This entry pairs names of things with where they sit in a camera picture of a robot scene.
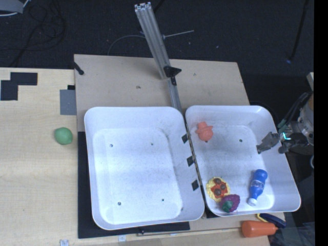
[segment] toy bottle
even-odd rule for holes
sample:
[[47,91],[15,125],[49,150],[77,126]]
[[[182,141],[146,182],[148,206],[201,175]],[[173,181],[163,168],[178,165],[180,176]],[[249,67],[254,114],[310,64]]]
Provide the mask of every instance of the toy bottle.
[[253,179],[250,185],[250,197],[248,198],[248,204],[256,206],[257,197],[263,193],[265,180],[268,177],[268,173],[265,170],[256,170],[254,172]]

